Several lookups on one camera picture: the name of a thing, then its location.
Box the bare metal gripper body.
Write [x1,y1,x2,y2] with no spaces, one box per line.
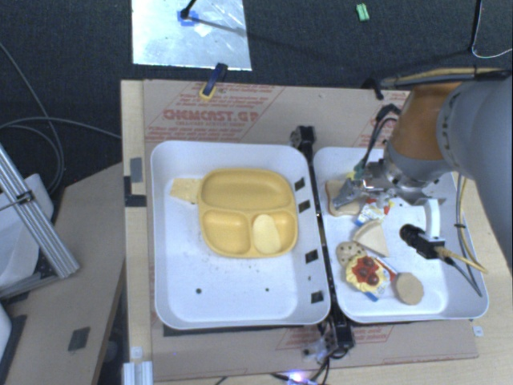
[355,160,446,207]

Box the toast slice with brown crust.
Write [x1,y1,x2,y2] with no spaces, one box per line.
[324,179,364,217]

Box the white packet yellow blue print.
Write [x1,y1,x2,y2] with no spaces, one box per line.
[355,197,396,229]

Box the thin black rod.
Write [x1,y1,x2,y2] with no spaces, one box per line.
[305,142,342,325]

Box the chocolate chip biscuit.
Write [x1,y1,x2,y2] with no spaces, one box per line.
[335,241,368,269]

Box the beige triangular bread slice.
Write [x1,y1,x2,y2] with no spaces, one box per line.
[352,219,391,258]

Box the yellow spaghetti with meatballs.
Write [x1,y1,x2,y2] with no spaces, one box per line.
[345,253,390,294]

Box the pale yellow oval potato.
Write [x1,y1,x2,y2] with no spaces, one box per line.
[252,213,283,254]

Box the white carton blue red print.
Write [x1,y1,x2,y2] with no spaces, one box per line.
[362,256,399,303]

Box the yellow divided plate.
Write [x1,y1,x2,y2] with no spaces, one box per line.
[197,168,300,260]

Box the round brown biscuit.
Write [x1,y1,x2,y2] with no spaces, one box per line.
[392,271,426,306]

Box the white plastic tray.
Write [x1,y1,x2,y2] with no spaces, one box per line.
[150,140,332,330]
[312,146,491,324]

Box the brown cardboard board red print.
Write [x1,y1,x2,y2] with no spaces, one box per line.
[142,79,480,377]

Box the pale yellow square cracker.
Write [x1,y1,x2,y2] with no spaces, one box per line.
[168,177,202,205]

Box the black cylinder on white bracket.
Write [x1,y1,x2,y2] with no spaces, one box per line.
[398,197,447,261]

